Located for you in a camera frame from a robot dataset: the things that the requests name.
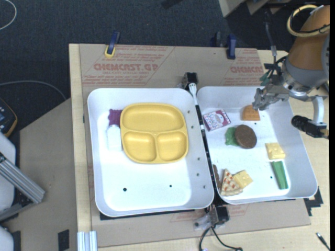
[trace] black floor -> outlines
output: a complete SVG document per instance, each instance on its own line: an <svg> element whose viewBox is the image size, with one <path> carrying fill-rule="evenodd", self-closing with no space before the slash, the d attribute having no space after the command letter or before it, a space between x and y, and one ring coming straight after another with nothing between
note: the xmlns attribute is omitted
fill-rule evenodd
<svg viewBox="0 0 335 251"><path fill-rule="evenodd" d="M63 102L63 95L70 97L69 43L108 44L113 30L118 30L120 44L209 47L220 31L223 38L233 33L237 47L270 48L265 7L250 15L241 4L223 18L218 0L10 1L17 16L0 30L0 98L18 117L16 131ZM330 4L330 0L292 0L272 15L277 49L290 49L294 38L286 21L306 2ZM0 0L0 28L13 15L13 6Z"/></svg>

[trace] toy cheese slice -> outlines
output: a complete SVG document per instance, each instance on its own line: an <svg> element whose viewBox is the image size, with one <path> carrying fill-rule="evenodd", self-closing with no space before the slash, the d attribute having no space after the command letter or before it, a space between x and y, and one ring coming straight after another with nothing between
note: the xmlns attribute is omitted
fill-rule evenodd
<svg viewBox="0 0 335 251"><path fill-rule="evenodd" d="M243 192L243 190L234 180L232 174L225 169L220 194L222 196L232 196L238 195L241 192Z"/></svg>

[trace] wooden table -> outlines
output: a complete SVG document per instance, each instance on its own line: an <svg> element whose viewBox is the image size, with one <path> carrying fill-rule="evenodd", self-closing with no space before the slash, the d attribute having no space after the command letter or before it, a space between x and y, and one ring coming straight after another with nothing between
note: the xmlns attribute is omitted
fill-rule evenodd
<svg viewBox="0 0 335 251"><path fill-rule="evenodd" d="M87 157L85 129L83 124L83 96L81 80L80 45L70 44L70 73L71 73L71 98L73 115L73 140L74 140L74 162L76 183L76 205L77 205L77 228L78 232L89 232L92 230L90 213L90 197L88 191ZM272 63L270 51L258 51L262 63ZM279 51L279 56L286 52ZM322 88L312 94L328 95ZM294 115L313 117L311 103L290 99ZM329 98L325 100L324 122L329 128ZM248 250L326 250L317 238L319 232L328 245L330 245L330 188L329 188L329 141L325 139L314 139L301 133L308 156L314 169L323 204L320 208L312 209L310 217L311 225L302 227L291 227L285 229L274 229L266 231L227 234L222 236L222 241L231 246L241 246L244 251ZM198 250L199 238L186 238L172 241L160 241L126 246L113 246L99 248L99 250ZM203 248L209 250L225 250L214 236L207 236L203 241Z"/></svg>

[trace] divided yellow plate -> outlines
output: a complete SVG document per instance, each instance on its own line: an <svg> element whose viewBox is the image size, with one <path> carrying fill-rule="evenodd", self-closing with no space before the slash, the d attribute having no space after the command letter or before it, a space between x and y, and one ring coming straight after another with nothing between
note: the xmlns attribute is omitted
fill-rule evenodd
<svg viewBox="0 0 335 251"><path fill-rule="evenodd" d="M123 149L135 162L177 162L188 152L184 116L170 104L131 104L121 113L120 128Z"/></svg>

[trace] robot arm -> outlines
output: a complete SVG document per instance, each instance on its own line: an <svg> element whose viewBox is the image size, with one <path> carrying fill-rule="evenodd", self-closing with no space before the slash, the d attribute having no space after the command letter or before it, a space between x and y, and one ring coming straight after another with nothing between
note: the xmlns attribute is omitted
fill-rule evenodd
<svg viewBox="0 0 335 251"><path fill-rule="evenodd" d="M292 29L292 19L302 10L313 9L300 31ZM289 97L302 101L312 101L313 120L294 117L292 125L315 138L329 139L329 131L323 120L323 100L326 97L309 96L315 88L329 81L329 37L330 6L305 5L295 10L287 21L287 30L297 36L287 57L275 61L273 69L264 75L263 89L258 88L253 108L265 110L270 104Z"/></svg>

